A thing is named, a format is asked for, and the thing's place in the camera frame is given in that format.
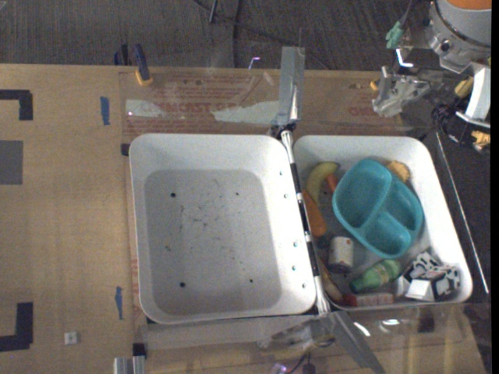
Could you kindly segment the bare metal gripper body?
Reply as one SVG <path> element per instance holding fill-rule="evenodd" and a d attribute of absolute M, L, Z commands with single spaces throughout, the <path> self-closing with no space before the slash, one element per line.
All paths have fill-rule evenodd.
<path fill-rule="evenodd" d="M 435 26 L 406 27 L 398 41 L 395 72 L 414 76 L 425 70 L 473 74 L 490 65 L 491 29 L 467 32 Z"/>

